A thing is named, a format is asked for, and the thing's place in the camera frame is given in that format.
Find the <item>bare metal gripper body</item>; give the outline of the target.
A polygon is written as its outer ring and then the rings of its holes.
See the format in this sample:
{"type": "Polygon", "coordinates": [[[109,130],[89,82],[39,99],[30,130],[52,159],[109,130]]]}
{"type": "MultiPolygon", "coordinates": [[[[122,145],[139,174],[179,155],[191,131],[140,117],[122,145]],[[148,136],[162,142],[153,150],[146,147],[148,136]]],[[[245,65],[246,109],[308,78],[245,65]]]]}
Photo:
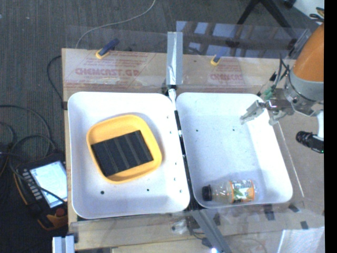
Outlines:
{"type": "Polygon", "coordinates": [[[295,112],[305,116],[317,116],[322,109],[314,109],[318,101],[313,101],[298,93],[293,87],[274,89],[265,95],[266,107],[270,111],[283,110],[287,115],[295,112]]]}

